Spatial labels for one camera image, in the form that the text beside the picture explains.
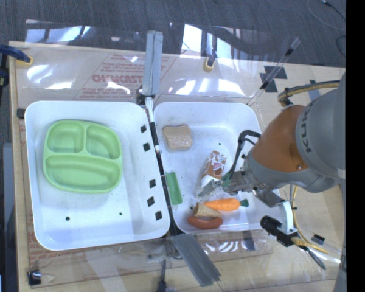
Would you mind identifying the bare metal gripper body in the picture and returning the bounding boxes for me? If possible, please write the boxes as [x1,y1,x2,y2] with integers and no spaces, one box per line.
[221,170,258,194]

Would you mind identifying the orange carrot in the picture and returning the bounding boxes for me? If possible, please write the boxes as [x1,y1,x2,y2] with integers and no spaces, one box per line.
[203,197,249,212]

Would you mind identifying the tan ice cream cone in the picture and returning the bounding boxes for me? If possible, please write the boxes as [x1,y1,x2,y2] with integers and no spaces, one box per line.
[193,202,223,218]

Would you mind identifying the brown and white packet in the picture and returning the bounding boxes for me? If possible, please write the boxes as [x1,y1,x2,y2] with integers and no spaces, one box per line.
[200,150,228,191]

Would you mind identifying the red sausage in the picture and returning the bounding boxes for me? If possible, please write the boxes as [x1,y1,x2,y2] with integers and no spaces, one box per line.
[187,215,224,230]

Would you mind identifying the green stick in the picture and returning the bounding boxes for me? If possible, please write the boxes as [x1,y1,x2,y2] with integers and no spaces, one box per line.
[165,171,184,206]

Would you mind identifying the tan bread slice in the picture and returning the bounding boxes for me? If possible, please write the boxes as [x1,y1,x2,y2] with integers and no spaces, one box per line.
[162,125,193,152]

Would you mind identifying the white plastic tray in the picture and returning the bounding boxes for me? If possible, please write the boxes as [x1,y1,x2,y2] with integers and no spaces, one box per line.
[24,100,171,251]
[153,101,288,235]

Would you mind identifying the green divided plate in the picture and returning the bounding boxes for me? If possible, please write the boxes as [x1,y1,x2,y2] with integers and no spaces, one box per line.
[42,119,124,194]

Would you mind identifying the brown cardboard board red print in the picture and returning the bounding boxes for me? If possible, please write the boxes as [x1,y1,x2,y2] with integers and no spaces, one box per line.
[14,47,276,278]

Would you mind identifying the black cylinder on white bracket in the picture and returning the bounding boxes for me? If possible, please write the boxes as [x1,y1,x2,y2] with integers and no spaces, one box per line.
[254,189,299,248]

